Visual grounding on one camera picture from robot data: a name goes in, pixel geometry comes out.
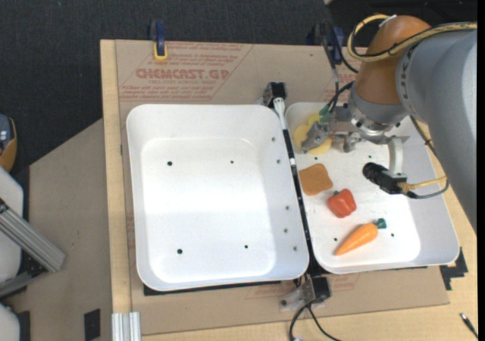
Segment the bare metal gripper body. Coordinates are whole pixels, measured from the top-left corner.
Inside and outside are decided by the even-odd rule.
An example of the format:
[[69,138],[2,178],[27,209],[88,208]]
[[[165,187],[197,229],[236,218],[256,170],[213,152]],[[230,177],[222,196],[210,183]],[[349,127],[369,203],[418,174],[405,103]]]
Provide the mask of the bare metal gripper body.
[[392,139],[406,142],[410,138],[408,135],[390,134],[394,127],[394,124],[382,124],[370,119],[354,104],[344,104],[333,110],[327,124],[327,134],[332,138],[336,135],[358,136],[360,142],[369,141],[376,145],[386,145]]

